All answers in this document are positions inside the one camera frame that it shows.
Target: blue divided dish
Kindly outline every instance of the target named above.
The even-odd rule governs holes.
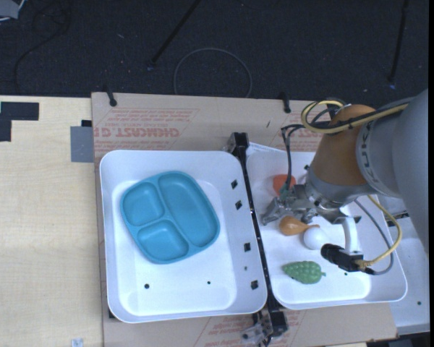
[[[188,174],[170,171],[130,187],[122,217],[143,254],[157,263],[183,260],[209,247],[220,233],[212,204]]]

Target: cardboard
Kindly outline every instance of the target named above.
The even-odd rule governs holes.
[[[123,93],[114,93],[114,98],[117,106],[111,107],[106,93],[92,94],[105,346],[243,346],[241,332],[251,326],[251,315],[142,324],[109,317],[99,163],[107,152],[118,149],[223,150],[233,132],[246,132],[250,142],[284,150],[280,128],[300,124],[300,113],[310,102],[291,100],[292,112],[284,113],[281,100]],[[320,134],[301,129],[292,136],[291,148],[314,152],[320,139]],[[270,346],[324,346],[397,337],[385,303],[284,312],[289,329]]]

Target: green toy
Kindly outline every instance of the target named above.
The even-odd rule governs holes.
[[[318,283],[322,276],[326,276],[320,265],[313,261],[290,262],[283,266],[283,271],[303,284]]]

